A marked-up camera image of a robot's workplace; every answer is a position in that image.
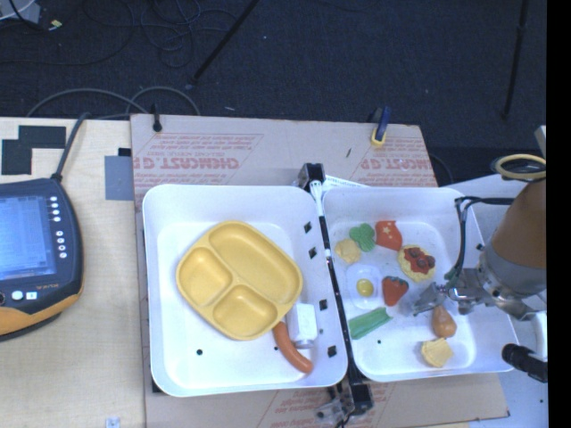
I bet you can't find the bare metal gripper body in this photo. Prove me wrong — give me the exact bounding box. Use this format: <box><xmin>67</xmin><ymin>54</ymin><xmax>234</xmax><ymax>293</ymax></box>
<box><xmin>445</xmin><ymin>266</ymin><xmax>509</xmax><ymax>317</ymax></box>

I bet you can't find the brown pear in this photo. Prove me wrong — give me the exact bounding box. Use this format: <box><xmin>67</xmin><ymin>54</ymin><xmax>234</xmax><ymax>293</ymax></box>
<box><xmin>430</xmin><ymin>304</ymin><xmax>459</xmax><ymax>340</ymax></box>

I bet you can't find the red strawberry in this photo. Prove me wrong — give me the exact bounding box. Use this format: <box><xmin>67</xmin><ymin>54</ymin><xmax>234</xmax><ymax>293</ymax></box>
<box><xmin>381</xmin><ymin>275</ymin><xmax>410</xmax><ymax>308</ymax></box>

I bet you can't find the yellow spaghetti with meatballs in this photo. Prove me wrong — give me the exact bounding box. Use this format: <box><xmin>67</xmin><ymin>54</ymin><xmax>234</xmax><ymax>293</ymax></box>
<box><xmin>396</xmin><ymin>243</ymin><xmax>437</xmax><ymax>284</ymax></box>

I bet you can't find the yellow ravioli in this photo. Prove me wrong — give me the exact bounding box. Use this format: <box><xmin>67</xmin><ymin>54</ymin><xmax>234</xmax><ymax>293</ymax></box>
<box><xmin>420</xmin><ymin>337</ymin><xmax>455</xmax><ymax>369</ymax></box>

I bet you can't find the green celery stick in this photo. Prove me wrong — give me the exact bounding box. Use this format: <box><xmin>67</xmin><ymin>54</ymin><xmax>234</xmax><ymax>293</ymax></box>
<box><xmin>347</xmin><ymin>306</ymin><xmax>394</xmax><ymax>342</ymax></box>

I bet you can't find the white fried egg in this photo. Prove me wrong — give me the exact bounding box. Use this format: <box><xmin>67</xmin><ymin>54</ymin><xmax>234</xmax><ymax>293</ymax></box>
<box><xmin>344</xmin><ymin>262</ymin><xmax>383</xmax><ymax>310</ymax></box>

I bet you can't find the white plastic tray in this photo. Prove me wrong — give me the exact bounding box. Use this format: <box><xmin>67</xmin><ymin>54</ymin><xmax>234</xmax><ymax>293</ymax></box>
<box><xmin>142</xmin><ymin>183</ymin><xmax>350</xmax><ymax>398</ymax></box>
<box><xmin>321</xmin><ymin>186</ymin><xmax>521</xmax><ymax>383</ymax></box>

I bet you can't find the red pizza slice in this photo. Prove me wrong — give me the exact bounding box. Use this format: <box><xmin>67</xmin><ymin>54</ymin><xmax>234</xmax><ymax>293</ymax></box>
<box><xmin>374</xmin><ymin>219</ymin><xmax>404</xmax><ymax>252</ymax></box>

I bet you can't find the green broccoli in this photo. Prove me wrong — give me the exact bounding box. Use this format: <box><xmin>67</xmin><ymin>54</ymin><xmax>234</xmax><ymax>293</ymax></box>
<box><xmin>348</xmin><ymin>222</ymin><xmax>377</xmax><ymax>254</ymax></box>

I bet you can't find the yellow biscuit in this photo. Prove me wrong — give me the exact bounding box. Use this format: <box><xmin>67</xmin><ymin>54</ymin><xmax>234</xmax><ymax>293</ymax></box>
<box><xmin>334</xmin><ymin>237</ymin><xmax>363</xmax><ymax>265</ymax></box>

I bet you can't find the thin black and white rod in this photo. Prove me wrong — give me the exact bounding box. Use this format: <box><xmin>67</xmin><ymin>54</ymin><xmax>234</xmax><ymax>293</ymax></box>
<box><xmin>309</xmin><ymin>179</ymin><xmax>360</xmax><ymax>388</ymax></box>

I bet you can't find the small white can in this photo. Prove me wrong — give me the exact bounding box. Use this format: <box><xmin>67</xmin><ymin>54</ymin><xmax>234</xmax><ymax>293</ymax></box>
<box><xmin>286</xmin><ymin>301</ymin><xmax>320</xmax><ymax>350</ymax></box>

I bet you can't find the orange sausage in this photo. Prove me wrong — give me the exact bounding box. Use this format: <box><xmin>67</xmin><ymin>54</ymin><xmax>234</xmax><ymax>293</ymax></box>
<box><xmin>272</xmin><ymin>320</ymin><xmax>315</xmax><ymax>375</ymax></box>

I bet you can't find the yellow divided plate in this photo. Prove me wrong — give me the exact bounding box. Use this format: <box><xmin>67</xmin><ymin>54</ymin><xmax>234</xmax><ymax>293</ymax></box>
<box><xmin>175</xmin><ymin>219</ymin><xmax>305</xmax><ymax>342</ymax></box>

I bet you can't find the brown cardboard board red print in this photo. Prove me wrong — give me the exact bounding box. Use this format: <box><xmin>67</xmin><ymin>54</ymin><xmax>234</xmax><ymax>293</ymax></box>
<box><xmin>129</xmin><ymin>113</ymin><xmax>510</xmax><ymax>428</ymax></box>

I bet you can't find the black cylinder on white bracket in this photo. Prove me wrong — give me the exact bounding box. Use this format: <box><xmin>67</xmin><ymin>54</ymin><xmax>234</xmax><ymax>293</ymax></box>
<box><xmin>501</xmin><ymin>309</ymin><xmax>549</xmax><ymax>383</ymax></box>

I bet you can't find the black block with thin wires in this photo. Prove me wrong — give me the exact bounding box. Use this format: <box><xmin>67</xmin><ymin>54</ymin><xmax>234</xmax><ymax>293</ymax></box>
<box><xmin>297</xmin><ymin>162</ymin><xmax>326</xmax><ymax>191</ymax></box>
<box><xmin>346</xmin><ymin>382</ymin><xmax>375</xmax><ymax>415</ymax></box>

